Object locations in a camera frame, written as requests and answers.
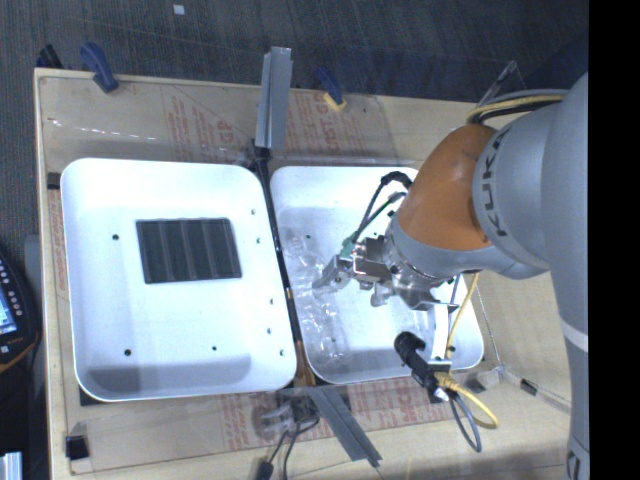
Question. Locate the white plastic tray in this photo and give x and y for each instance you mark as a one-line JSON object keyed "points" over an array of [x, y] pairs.
{"points": [[165, 328], [380, 338]]}

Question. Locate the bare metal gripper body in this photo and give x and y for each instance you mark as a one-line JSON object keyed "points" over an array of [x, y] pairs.
{"points": [[372, 264]]}

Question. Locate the clear plastic bottle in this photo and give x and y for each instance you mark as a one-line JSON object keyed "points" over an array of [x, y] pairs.
{"points": [[300, 258], [327, 328]]}

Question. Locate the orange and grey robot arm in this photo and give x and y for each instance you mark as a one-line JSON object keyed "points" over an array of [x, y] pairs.
{"points": [[530, 193]]}

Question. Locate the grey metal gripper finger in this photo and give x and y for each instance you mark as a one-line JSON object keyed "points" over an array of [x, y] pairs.
{"points": [[330, 273], [382, 295]]}

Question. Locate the black cylinder on white bracket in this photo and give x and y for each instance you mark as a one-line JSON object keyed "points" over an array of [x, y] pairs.
{"points": [[415, 355]]}

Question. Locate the black ribbed rectangular mat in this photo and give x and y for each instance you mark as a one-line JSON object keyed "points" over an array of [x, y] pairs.
{"points": [[189, 250]]}

